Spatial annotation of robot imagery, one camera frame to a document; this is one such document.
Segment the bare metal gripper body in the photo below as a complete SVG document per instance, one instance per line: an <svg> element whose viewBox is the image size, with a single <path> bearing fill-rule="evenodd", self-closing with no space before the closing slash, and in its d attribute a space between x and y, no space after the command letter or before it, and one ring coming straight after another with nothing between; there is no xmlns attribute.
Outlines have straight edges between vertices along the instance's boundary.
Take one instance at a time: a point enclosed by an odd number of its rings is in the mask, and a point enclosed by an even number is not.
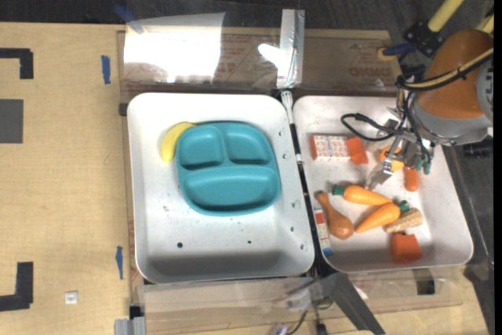
<svg viewBox="0 0 502 335"><path fill-rule="evenodd" d="M399 122L388 119L378 129L378 133L380 133L379 140L389 143L384 158L387 156L394 158L392 169L395 169L395 164L402 164L408 169L431 169L434 144L426 140L415 118L407 117Z"/></svg>

